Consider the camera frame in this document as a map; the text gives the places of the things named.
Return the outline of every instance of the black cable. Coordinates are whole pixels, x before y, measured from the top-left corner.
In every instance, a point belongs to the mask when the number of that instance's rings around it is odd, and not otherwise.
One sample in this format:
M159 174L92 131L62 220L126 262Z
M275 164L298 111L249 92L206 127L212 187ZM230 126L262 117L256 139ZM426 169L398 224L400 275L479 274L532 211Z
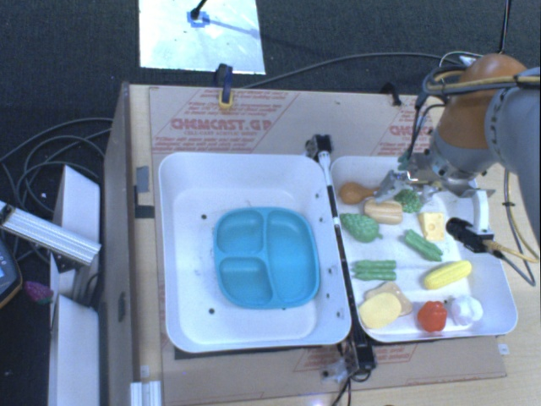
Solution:
M38 258L41 259L41 261L43 261L46 265L50 265L51 264L51 261L45 257L42 253L40 253L38 247L32 243L30 243L30 247L32 248L32 252L38 256Z
M416 109L415 118L413 120L412 140L411 140L410 146L407 148L406 159L410 159L412 157L413 150L415 149L415 143L417 143L417 138L419 137L419 134L421 134L421 130L423 129L424 122L426 121L429 111L436 107L445 107L445 103L432 104L426 107L421 118L419 118L420 109L419 110Z
M26 176L28 176L30 173L34 172L36 169L42 169L43 167L50 167L50 166L58 166L58 165L67 165L67 166L70 166L71 168L76 168L76 169L79 169L80 171L84 172L84 173L87 173L88 175L90 175L91 177L93 177L94 179L99 179L98 175L95 174L94 172L92 172L90 169L88 169L87 167L83 167L83 166L80 166L79 164L75 164L73 162L66 162L66 161L49 161L49 162L43 162L41 164L37 164L31 168L29 168L28 170L26 170L23 175L19 178L19 181L17 182L17 185L16 185L16 193L15 193L15 198L17 200L17 202L19 203L20 206L24 206L24 203L23 201L20 199L19 195L20 195L20 187L24 181L24 179L26 178Z
M505 214L507 215L507 221L509 223L509 228L511 229L511 234L513 235L513 238L515 239L516 247L518 248L518 251L523 254L521 240L518 238L518 235L516 234L515 226L513 224L512 216L511 216L511 205L509 200L509 170L505 170L504 173L504 206L505 206ZM530 268L530 265L527 261L522 259L522 262L524 263L524 266L526 267L527 273L529 278L526 276L524 272L522 272L518 266L516 266L512 261L510 261L503 253L500 253L501 259L504 260L510 267L512 267L518 275L520 275L526 283L528 283L530 286L535 287L535 277L533 276L532 269Z
M44 131L41 131L40 133L33 135L30 137L27 141L24 141L22 144L18 145L17 147L13 148L11 151L6 153L4 156L0 157L0 162L6 161L10 156L12 156L16 151L19 151L29 143L31 143L34 140L39 139L43 135L50 134L51 132L56 131L57 129L66 128L71 125L79 124L79 123L90 123L90 122L108 122L111 123L111 118L80 118L75 120L70 120L69 122L60 123L58 125L55 125L49 129L46 129Z
M86 281L86 287L85 287L85 294L83 295L83 299L86 299L86 296L88 295L88 291L90 290L90 283L94 278L98 278L101 275L101 271L96 272L95 274L92 274L90 278Z
M372 371L358 372L351 376L351 380L357 383L363 383L366 382L370 376L372 376Z
M13 194L15 194L17 189L15 188L14 178L11 175L11 172L9 171L8 166L6 166L3 162L2 162L2 170L4 171L4 173L6 173L6 177L8 178L9 186L11 187L11 190L12 190Z
M499 54L505 52L505 40L507 39L507 29L509 28L509 12L511 11L511 1L512 0L505 0L504 20L501 26L500 49L498 51Z
M29 255L32 255L32 254L34 254L34 251L32 251L32 250L26 251L22 255L16 256L15 259L17 260L17 263L20 263L22 260L26 259L26 257L28 257Z
M63 140L63 139L72 139L72 140L77 140L77 141L75 141L74 143L71 143L70 145L66 145L62 149L54 152L44 162L52 161L57 156L60 156L65 151L69 151L70 149L73 149L75 146L79 145L80 143L86 143L89 147L92 147L93 149L95 149L97 151L97 153L103 158L105 156L103 151L100 149L100 147L96 143L93 143L90 140L94 139L96 137L99 137L101 135L108 134L110 131L111 131L110 129L105 129L105 130L102 130L100 132L88 135L86 137L79 137L79 136L76 136L76 135L58 135L58 136L52 137L50 139L46 139L46 140L42 141L39 145L34 147L34 149L32 149L32 151L26 157L24 171L26 172L26 170L28 169L28 164L30 163L30 159L32 158L32 156L35 155L35 153L38 150L40 150L44 145L46 145L48 143L51 143L53 141L58 141L58 140ZM26 191L28 191L28 194L30 195L30 197L34 200L35 203L37 203L39 205L39 207L41 209L43 209L44 211L47 211L49 213L53 213L53 209L49 208L41 200L39 200L39 198L36 196L36 194L34 193L34 191L30 187L32 185L32 183L34 182L34 180L36 179L36 176L38 175L38 173L39 173L39 170L36 170L34 172L34 174L30 177L30 180L27 179L27 178L25 179ZM25 196L23 196L22 201L23 201L23 207L24 207L25 202L26 202Z
M464 65L450 65L450 66L438 66L434 69L432 69L423 79L423 82L421 83L421 86L422 86L422 96L419 95L420 97L423 97L424 98L424 101L426 101L426 99L428 98L428 96L436 96L436 94L433 92L433 91L430 91L429 88L428 88L428 84L429 83L432 83L432 84L438 84L439 82L440 83L445 83L445 80L436 80L436 76L437 75L440 75L440 74L445 74L445 73L450 73L450 72L454 72L454 71L465 71L466 70L466 67Z
M344 382L344 385L342 386L342 389L338 393L338 396L335 398L335 401L332 402L331 406L338 406L338 404L340 403L340 400L342 399L342 396L344 395L344 392L346 392L346 390L348 390L348 392L349 392L348 399L347 399L347 406L349 406L351 404L351 401L352 401L351 389L352 389L352 380L351 380L351 377L348 377L346 379L346 381Z
M435 54L428 54L428 53L425 53L425 52L366 52L366 53L361 53L361 54L351 54L349 56L343 56L341 58L332 58L330 60L325 60L324 62L311 64L311 65L306 66L304 68L296 69L294 71L287 72L287 73L282 74L282 75L277 75L276 77L272 77L272 78L269 78L267 80L262 80L262 81L258 81L257 83L252 83L252 84L249 84L249 85L245 85L245 86L242 87L242 89L251 89L253 87L258 87L260 85L266 85L268 83L272 83L272 82L278 81L278 80L283 80L285 78L292 77L294 75L301 74L301 73L304 73L304 72L308 72L308 71L313 70L313 69L321 68L323 66L327 66L327 65L335 64L335 63L346 62L347 60L354 60L354 59L357 59L357 58L391 58L391 57L399 57L399 58L405 58L405 57L410 57L410 58L430 58L430 59L436 59L438 61L440 61L442 59L441 56L437 56ZM451 60L449 58L447 58L446 60L448 62L455 63L454 60Z

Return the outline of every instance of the blue divided plate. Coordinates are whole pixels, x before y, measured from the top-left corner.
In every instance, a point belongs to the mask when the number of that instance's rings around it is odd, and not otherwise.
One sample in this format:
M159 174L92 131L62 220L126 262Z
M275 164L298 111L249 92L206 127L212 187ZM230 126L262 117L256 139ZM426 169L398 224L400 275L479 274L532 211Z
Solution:
M306 304L320 287L314 236L299 214L278 207L228 212L214 229L218 283L234 304L253 309Z

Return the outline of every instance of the cardboard surface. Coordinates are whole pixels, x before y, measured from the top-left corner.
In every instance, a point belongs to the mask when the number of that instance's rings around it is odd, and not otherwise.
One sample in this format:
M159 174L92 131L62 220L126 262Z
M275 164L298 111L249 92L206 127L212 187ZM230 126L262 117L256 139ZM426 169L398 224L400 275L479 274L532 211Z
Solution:
M344 155L400 155L411 136L412 97L393 107L388 96L314 92L250 91L237 95L233 108L222 111L217 89L151 87L149 89L152 163L156 169L174 151L303 153L314 134L330 134L333 158ZM417 148L428 145L427 124ZM159 203L157 191L156 204ZM161 373L166 405L220 403L249 399L337 392L339 385L322 379L336 363L335 347L280 352L231 354L175 359L164 329L160 245L157 276L161 314ZM436 382L487 379L505 375L493 337L376 348L379 365L370 379L353 389L416 386Z

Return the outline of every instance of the wire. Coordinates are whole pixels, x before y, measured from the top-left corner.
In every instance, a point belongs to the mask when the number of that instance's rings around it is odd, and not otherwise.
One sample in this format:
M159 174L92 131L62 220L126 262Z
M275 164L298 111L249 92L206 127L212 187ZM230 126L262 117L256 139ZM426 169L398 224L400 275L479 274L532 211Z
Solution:
M70 145L64 146L64 148L56 151L55 153L50 155L44 162L52 161L57 156L60 156L65 151L68 151L69 149L74 148L75 146L79 145L80 143L86 143L88 146L90 146L91 148L96 150L97 153L103 158L105 156L103 151L100 149L100 147L96 143L93 143L92 141L90 141L90 139L94 139L94 138L99 137L101 135L108 134L110 131L111 131L110 129L105 129L105 130L102 130L100 132L88 135L86 137L79 137L79 136L76 136L76 135L58 135L58 136L52 137L50 139L46 139L46 140L42 141L39 145L37 145L30 152L30 154L26 157L24 171L26 172L26 170L28 169L28 164L30 163L30 159L32 158L32 156L34 156L35 153L38 150L40 150L44 145L46 145L48 143L51 143L53 141L58 141L58 140L63 140L63 139L72 139L72 140L77 140L77 141L75 141L74 143L71 143ZM39 200L39 198L36 196L36 194L34 193L34 191L30 187L31 184L34 182L34 179L36 178L36 176L37 176L37 174L39 172L40 172L40 170L36 170L34 172L34 174L32 175L32 177L30 178L30 180L27 179L27 178L25 179L26 190L28 191L28 194L30 195L30 197L34 200L35 203L37 203L40 206L41 209L43 209L43 210L45 210L45 211L47 211L49 213L53 213L53 209L49 208L41 200Z
M509 253L511 255L515 255L516 257L522 258L524 261L529 261L530 263L539 263L539 259L537 257L530 257L529 255L520 253L519 251L516 251L512 248L507 248L504 245L500 244L499 242L495 242L494 240L486 239L483 241L483 244L490 251L499 251L500 253Z
M11 172L8 170L8 167L6 166L6 164L4 164L3 162L2 162L2 170L6 173L6 177L8 178L9 186L11 187L11 190L12 190L13 194L15 194L17 192L17 189L15 188L14 178L11 175Z
M51 132L54 132L57 129L66 128L66 127L71 126L71 125L75 125L75 124L79 124L79 123L90 123L90 122L108 122L108 123L111 123L112 119L111 118L79 118L79 119L75 119L75 120L70 120L69 122L60 123L60 124L55 125L55 126L49 128L49 129L41 131L40 133L38 133L36 135L33 135L27 141L25 141L22 144L18 145L17 147L15 147L14 149L12 149L8 153L6 153L4 156L0 157L0 162L6 161L16 151L19 151L20 149L22 149L23 147L25 147L26 145L28 145L32 141L39 139L43 135L50 134Z
M438 56L436 54L428 54L428 53L425 53L425 52L366 52L366 53L361 53L361 54L351 54L351 55L348 55L348 56L342 56L340 58L332 58L330 60L325 60L324 62L311 64L311 65L306 66L304 68L296 69L294 71L287 72L287 73L282 74L282 75L277 75L276 77L272 77L272 78L269 78L267 80L262 80L262 81L258 81L257 83L252 83L252 84L249 84L249 85L245 85L245 86L242 87L242 89L251 89L253 87L258 87L260 85L266 85L266 84L272 83L274 81L283 80L283 79L288 78L288 77L293 77L294 75L298 75L298 74L301 74L301 73L304 73L304 72L308 72L308 71L311 71L313 69L321 68L323 66L327 66L327 65L335 64L335 63L346 62L347 60L355 60L355 59L358 59L358 58L391 58L391 57L399 57L399 58L406 58L406 57L410 57L410 58L431 58L431 59L436 59L438 61L441 61L441 59L444 58L445 60L447 60L447 61L449 61L451 63L454 63L454 61L450 60L449 58L446 58L445 56L441 57L441 56Z
M36 245L30 244L30 247L32 248L32 252L38 256L41 261L43 261L46 265L50 265L51 261L44 256L42 253L40 253L39 248Z
M455 71L450 72L451 76L456 75ZM430 79L435 79L434 71L425 77L423 81L423 91L426 94L431 96L461 95L474 91L490 91L518 86L539 88L539 85L541 84L538 76L531 75L494 77L450 84L445 83L445 74L438 74L438 78L441 84L435 84L430 81Z
M440 60L440 64L438 64L438 66L441 67L441 65L443 64L443 62L449 57L449 56L454 56L454 55L458 55L458 56L468 56L468 57L471 57L471 58L481 58L483 56L483 54L477 54L476 52L468 52L468 51L451 51L451 52L448 52L447 54L444 54L443 57L441 58Z
M530 244L524 239L524 236L521 234L520 228L518 227L518 224L516 223L515 214L513 213L512 209L509 210L509 218L511 219L511 224L515 228L516 236L518 236L518 238L520 239L522 244L526 247L526 249L530 252L530 254L533 255L533 257L535 257L537 261L539 261L539 256L535 253L535 251L532 249Z
M511 219L511 216L512 216L512 213L511 213L511 201L510 201L510 197L511 197L511 185L510 185L510 180L509 180L509 177L510 177L510 172L508 169L505 170L505 173L504 173L504 206L505 206L505 213L507 214L507 221L509 222L509 227L511 229L511 234L513 235L513 238L515 239L515 244L516 244L516 247L518 248L518 251L520 253L522 253L522 246L521 246L521 240L519 239L518 237L518 234L517 234L517 229L515 227L515 224L513 223L512 219ZM505 255L501 254L502 255L502 259L504 261L506 261L522 278L524 278L524 280L530 285L530 286L535 286L535 278L533 276L533 273L532 273L532 270L530 269L530 265L525 261L525 260L522 260L522 262L524 263L524 266L526 267L526 270L527 270L527 273L529 275L529 278L526 277L526 275L520 271L518 269L518 267L515 266L514 263L512 263L507 257L505 257Z
M95 274L92 274L90 278L87 280L86 287L85 287L85 294L83 295L84 299L86 299L88 292L90 290L90 283L92 282L92 280L94 280L95 278L98 278L100 275L101 275L101 271L98 271Z
M505 52L505 40L507 39L507 29L509 27L509 12L511 11L511 1L512 0L505 0L504 20L501 26L500 50L498 51L499 54Z
M367 371L367 372L357 372L357 373L354 373L352 376L351 376L351 379L352 381L355 381L355 382L358 382L358 383L363 383L363 382L366 382L370 376L372 376L372 371Z
M22 260L26 259L26 257L28 257L29 255L33 255L33 254L34 254L33 250L26 251L22 255L19 255L19 256L15 257L15 259L17 259L17 262L20 263Z
M92 172L89 168L87 167L83 167L83 166L80 166L79 164L75 164L73 162L66 162L66 161L49 161L49 162L43 162L41 164L37 164L31 168L29 168L28 170L26 170L23 175L19 178L19 181L17 182L17 185L15 187L15 198L17 199L17 201L19 202L19 205L21 207L24 207L24 203L23 201L21 200L20 198L20 187L24 181L24 179L26 178L26 176L28 176L30 173L32 173L33 171L35 171L36 169L41 169L43 167L49 167L49 166L58 166L58 165L67 165L67 166L70 166L72 168L76 168L76 169L79 169L81 170L82 172L85 172L87 173L89 176L92 176L93 178L95 178L96 180L99 179L97 174L95 174L94 172Z
M410 146L407 148L406 151L406 159L409 160L413 155L413 150L415 149L415 143L417 143L417 138L419 137L419 134L421 134L421 130L423 129L424 122L426 121L426 118L433 108L436 107L445 107L445 103L443 104L432 104L425 108L423 115L421 118L419 118L420 109L415 111L415 118L413 120L413 131L412 131L412 140L410 142Z
M347 395L347 406L349 406L352 402L352 379L351 377L348 377L346 381L344 382L344 385L342 386L342 389L338 393L338 396L335 398L335 401L332 402L331 406L338 406L340 403L340 400L342 399L342 396L344 395L344 392L348 392Z

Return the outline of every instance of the toy tomato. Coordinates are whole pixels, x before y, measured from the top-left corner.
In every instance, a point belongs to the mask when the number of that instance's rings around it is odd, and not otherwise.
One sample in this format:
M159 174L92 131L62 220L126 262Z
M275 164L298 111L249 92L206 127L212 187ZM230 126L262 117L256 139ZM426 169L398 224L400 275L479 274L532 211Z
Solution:
M441 331L447 321L447 310L440 301L429 301L417 313L417 320L427 332Z

